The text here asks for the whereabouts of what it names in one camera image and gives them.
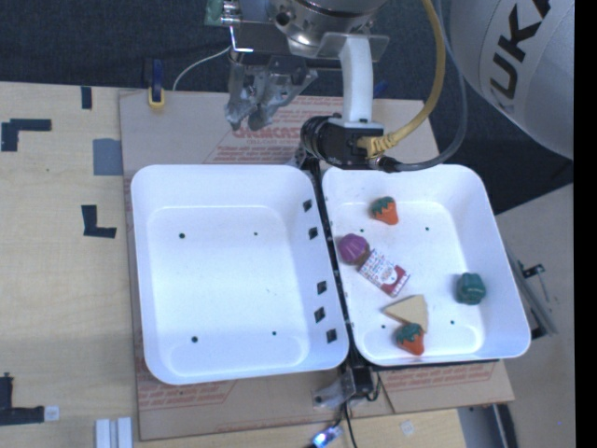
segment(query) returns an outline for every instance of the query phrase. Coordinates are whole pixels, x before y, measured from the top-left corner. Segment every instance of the black hole in bin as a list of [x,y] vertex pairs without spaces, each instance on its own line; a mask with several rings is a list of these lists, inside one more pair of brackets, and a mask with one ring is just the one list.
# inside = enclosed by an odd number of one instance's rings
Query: black hole in bin
[[336,329],[331,329],[326,332],[327,336],[327,343],[332,343],[336,339],[338,339],[338,334],[336,333]]
[[321,322],[321,321],[322,321],[322,319],[323,319],[323,318],[326,316],[326,311],[324,310],[324,308],[323,308],[323,307],[319,307],[319,308],[318,308],[318,309],[315,311],[314,315],[315,315],[315,322],[316,322],[316,323],[319,323],[319,322]]

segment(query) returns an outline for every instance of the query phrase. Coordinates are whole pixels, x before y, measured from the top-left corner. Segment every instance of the toy strawberry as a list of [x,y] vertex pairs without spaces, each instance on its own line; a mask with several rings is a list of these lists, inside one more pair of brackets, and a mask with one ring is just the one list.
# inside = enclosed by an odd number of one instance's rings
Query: toy strawberry
[[419,324],[406,324],[396,332],[396,343],[403,350],[418,356],[425,350],[423,336],[423,328]]
[[380,198],[371,205],[371,214],[376,219],[385,222],[391,226],[398,223],[398,212],[396,211],[396,201],[390,196]]

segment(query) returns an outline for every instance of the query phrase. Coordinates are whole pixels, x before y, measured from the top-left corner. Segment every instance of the cardboard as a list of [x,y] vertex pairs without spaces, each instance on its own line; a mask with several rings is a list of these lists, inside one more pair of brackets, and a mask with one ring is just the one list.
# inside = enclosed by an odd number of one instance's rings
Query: cardboard
[[[130,184],[150,164],[293,164],[303,122],[341,111],[341,98],[300,96],[274,117],[269,128],[237,132],[224,118],[224,93],[166,92],[162,108],[151,108],[146,91],[120,93],[123,171],[132,323],[141,440],[156,440],[264,427],[329,422],[337,413],[314,407],[312,393],[336,379],[337,371],[172,386],[147,369],[139,313]],[[421,102],[375,100],[373,118],[392,131],[421,109]],[[388,154],[403,162],[426,161],[437,155],[426,121]],[[513,394],[503,362],[447,367],[421,367],[380,374],[376,401],[352,407],[353,417],[438,410],[509,401]]]

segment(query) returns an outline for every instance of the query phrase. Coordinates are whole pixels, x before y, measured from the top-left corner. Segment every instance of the purple toy onion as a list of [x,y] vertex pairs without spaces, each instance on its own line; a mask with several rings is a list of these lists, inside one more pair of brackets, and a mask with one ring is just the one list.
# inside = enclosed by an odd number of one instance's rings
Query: purple toy onion
[[361,265],[369,256],[369,244],[364,237],[347,234],[338,242],[340,257],[347,264]]

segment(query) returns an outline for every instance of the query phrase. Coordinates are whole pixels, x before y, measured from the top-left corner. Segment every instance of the white cable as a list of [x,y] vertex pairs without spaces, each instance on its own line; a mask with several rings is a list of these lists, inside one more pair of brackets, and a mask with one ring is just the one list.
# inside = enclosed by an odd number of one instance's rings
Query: white cable
[[178,82],[180,81],[180,78],[182,78],[184,75],[186,75],[190,70],[192,70],[195,66],[199,66],[202,63],[205,62],[209,62],[210,60],[212,60],[213,58],[217,58],[218,56],[222,56],[223,54],[227,53],[230,50],[230,47],[226,47],[225,49],[223,49],[222,51],[219,51],[218,53],[216,53],[215,55],[212,56],[208,56],[206,58],[203,58],[202,60],[199,60],[198,62],[195,62],[194,64],[189,65],[187,68],[185,68],[180,75],[178,75],[178,77],[176,78],[176,80],[174,81],[174,84],[172,86],[172,91],[176,91],[176,86],[178,86]]

